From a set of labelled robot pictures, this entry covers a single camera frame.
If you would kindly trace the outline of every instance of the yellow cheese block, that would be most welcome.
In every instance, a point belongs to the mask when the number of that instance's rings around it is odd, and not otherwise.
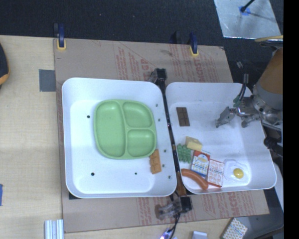
[[[189,149],[201,151],[203,145],[199,140],[193,137],[186,136],[186,147]]]

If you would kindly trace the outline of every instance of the table surface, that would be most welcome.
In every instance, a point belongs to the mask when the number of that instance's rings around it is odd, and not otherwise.
[[[0,90],[0,238],[44,238],[44,221],[62,219],[56,93],[41,92],[39,70],[54,70],[53,38],[2,36],[11,70]],[[217,239],[230,219],[179,223]],[[158,239],[166,225],[65,234],[64,238]]]

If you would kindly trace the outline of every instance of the black surface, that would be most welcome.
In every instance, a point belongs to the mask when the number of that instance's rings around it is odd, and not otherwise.
[[[270,0],[283,34],[284,0]],[[64,23],[66,38],[168,43],[175,32],[185,42],[223,46],[234,82],[259,79],[272,50],[253,40],[224,38],[214,0],[0,0],[0,34],[53,37]]]

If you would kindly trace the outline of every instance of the white tray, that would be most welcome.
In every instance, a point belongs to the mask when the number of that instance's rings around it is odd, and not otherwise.
[[[175,144],[185,144],[186,136],[198,139],[202,150],[210,158],[223,162],[235,159],[247,166],[250,179],[245,183],[232,182],[224,178],[223,186],[209,186],[202,190],[193,180],[182,177],[185,187],[194,194],[269,189],[276,183],[276,172],[269,150],[263,144],[265,134],[260,121],[241,127],[241,118],[216,128],[215,121],[221,112],[238,95],[238,83],[171,83],[166,88],[166,98]],[[245,96],[251,93],[246,89]],[[179,126],[176,107],[186,107],[190,126]],[[190,164],[179,163],[180,168]]]
[[[98,151],[93,111],[100,101],[108,99],[139,101],[152,110],[162,172],[151,173],[149,157],[115,160]],[[158,86],[149,82],[71,78],[62,86],[62,105],[66,185],[74,196],[156,197],[174,192],[176,173]]]

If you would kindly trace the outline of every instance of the egg yolk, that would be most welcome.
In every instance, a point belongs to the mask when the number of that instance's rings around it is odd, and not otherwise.
[[[241,179],[244,177],[244,171],[241,170],[240,168],[235,168],[234,169],[234,175],[238,178]]]

